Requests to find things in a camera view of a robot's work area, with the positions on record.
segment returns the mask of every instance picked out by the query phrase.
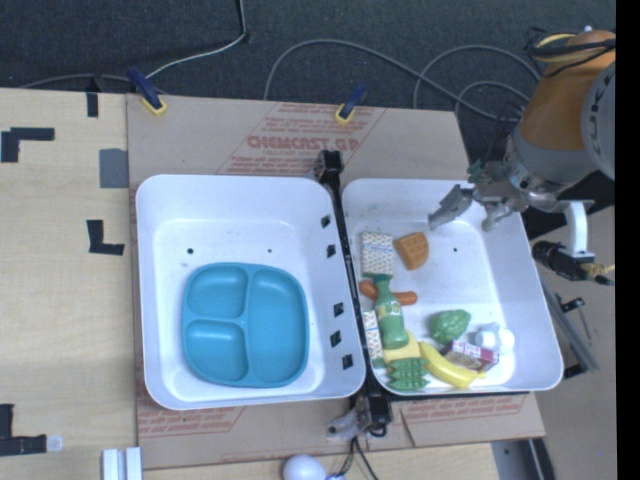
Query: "blue divided plate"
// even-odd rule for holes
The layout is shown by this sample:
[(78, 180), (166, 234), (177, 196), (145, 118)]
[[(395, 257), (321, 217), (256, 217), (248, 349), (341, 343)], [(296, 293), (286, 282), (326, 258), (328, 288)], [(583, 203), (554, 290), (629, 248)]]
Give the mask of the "blue divided plate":
[(309, 315), (300, 283), (265, 265), (200, 267), (184, 291), (182, 349), (189, 367), (209, 382), (290, 384), (309, 356)]

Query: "toy banana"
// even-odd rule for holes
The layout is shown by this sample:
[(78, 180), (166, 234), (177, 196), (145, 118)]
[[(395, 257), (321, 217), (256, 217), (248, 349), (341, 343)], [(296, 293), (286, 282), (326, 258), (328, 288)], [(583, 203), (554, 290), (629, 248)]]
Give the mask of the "toy banana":
[(484, 378), (484, 372), (476, 372), (451, 363), (434, 347), (424, 341), (418, 342), (420, 355), (427, 361), (424, 367), (438, 379), (460, 389), (469, 387), (475, 379)]

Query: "black tape mark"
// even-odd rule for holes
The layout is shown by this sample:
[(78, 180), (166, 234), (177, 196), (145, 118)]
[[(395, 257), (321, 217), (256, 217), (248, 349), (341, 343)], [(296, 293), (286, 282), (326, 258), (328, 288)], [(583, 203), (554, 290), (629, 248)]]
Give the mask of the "black tape mark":
[(100, 188), (129, 188), (129, 157), (122, 149), (101, 149)]
[(95, 92), (88, 92), (87, 94), (87, 117), (98, 117), (98, 95)]
[(0, 136), (2, 148), (0, 149), (0, 162), (16, 163), (20, 151), (20, 141), (11, 135), (11, 132), (2, 132)]
[(353, 356), (351, 354), (347, 354), (346, 356), (342, 356), (342, 369), (346, 370), (353, 366)]
[(10, 437), (0, 441), (0, 457), (9, 455), (31, 455), (47, 451), (47, 436)]
[(331, 342), (331, 347), (335, 348), (342, 341), (342, 336), (340, 336), (340, 331), (334, 332), (331, 336), (329, 336), (329, 341)]
[(93, 75), (85, 89), (87, 92), (113, 92), (102, 75)]
[(56, 131), (54, 128), (11, 128), (11, 135), (18, 140), (53, 140)]
[(12, 436), (13, 404), (0, 404), (0, 457), (28, 455), (47, 451), (47, 436)]
[(0, 404), (0, 439), (11, 437), (12, 420), (13, 404)]
[(20, 152), (21, 140), (52, 141), (55, 138), (53, 128), (11, 128), (0, 135), (0, 162), (16, 163)]
[(89, 252), (122, 256), (124, 253), (124, 244), (105, 244), (103, 242), (104, 221), (88, 220), (87, 229), (89, 231)]

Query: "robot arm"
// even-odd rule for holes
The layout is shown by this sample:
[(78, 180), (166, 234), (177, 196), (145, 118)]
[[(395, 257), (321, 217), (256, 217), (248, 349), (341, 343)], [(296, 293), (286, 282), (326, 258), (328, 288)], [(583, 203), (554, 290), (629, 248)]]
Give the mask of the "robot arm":
[[(563, 46), (552, 46), (565, 39)], [(487, 232), (529, 207), (564, 213), (569, 246), (540, 242), (534, 257), (568, 279), (608, 284), (604, 267), (587, 250), (586, 209), (592, 202), (559, 196), (597, 170), (615, 179), (615, 34), (550, 34), (529, 50), (548, 67), (507, 139), (503, 159), (476, 162), (469, 170), (474, 188), (454, 189), (429, 216), (430, 225), (453, 220), (470, 199), (484, 206)]]

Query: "black carpet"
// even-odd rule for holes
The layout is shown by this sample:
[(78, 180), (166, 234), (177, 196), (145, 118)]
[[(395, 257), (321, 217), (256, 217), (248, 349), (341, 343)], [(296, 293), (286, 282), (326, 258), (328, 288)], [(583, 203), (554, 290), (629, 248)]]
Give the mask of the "black carpet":
[[(95, 73), (149, 74), (175, 59), (216, 49), (242, 31), (238, 0), (0, 0), (0, 86)], [(486, 45), (534, 66), (524, 51), (532, 27), (546, 31), (615, 30), (616, 0), (242, 0), (248, 37), (233, 48), (166, 69), (152, 78), (177, 95), (262, 99), (269, 73), (303, 41), (337, 39), (380, 52), (422, 71), (451, 49)], [(464, 49), (427, 73), (452, 94), (492, 81), (529, 96), (535, 79), (509, 56)], [(107, 90), (128, 85), (107, 78)], [(313, 44), (288, 55), (273, 76), (273, 100), (339, 103), (359, 83), (367, 105), (411, 108), (416, 77), (355, 47)], [(84, 90), (87, 79), (42, 88)], [(474, 86), (465, 98), (492, 115), (522, 105), (513, 92)], [(415, 106), (454, 109), (454, 100), (426, 84)], [(496, 124), (462, 107), (459, 123), (470, 161), (487, 153)]]

